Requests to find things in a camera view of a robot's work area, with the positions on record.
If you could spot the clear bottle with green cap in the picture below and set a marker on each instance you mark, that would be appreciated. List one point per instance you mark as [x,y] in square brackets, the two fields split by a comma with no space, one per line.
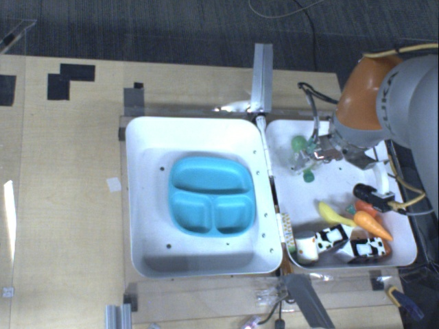
[308,176]

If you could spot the red-orange carrot with green top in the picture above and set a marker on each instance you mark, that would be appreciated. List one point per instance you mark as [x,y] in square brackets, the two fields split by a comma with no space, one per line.
[366,206]

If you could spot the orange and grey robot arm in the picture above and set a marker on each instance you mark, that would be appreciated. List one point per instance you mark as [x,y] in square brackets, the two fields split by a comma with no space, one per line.
[404,101]

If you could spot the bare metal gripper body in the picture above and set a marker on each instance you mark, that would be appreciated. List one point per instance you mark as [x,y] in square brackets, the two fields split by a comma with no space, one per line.
[334,153]

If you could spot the blue divided plate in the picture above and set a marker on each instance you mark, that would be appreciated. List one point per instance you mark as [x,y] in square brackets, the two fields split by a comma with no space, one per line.
[211,197]

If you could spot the green round toy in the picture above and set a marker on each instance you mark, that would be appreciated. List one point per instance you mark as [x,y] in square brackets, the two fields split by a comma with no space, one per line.
[297,143]

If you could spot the thin black and white rod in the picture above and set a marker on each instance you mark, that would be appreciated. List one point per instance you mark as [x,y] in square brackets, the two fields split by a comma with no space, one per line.
[268,163]

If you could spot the orange carrot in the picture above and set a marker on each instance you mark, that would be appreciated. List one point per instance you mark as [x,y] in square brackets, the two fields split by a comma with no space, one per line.
[368,223]

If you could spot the black and white carton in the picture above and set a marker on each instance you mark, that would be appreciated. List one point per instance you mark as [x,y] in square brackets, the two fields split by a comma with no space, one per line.
[332,238]
[368,249]

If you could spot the white packet with orange print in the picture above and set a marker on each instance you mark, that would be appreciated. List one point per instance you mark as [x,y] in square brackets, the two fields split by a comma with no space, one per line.
[287,231]

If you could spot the white cup with orange dots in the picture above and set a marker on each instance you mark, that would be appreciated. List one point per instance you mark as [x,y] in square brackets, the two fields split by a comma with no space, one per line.
[306,249]

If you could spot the white plastic tray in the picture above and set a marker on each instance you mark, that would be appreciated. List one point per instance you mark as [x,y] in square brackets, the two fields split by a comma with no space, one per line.
[329,187]
[144,190]

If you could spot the yellow banana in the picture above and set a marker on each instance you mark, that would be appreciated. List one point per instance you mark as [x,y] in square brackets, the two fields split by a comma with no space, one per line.
[330,214]

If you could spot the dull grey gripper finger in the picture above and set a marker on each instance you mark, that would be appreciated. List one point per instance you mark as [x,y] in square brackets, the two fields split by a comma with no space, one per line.
[299,158]
[314,161]

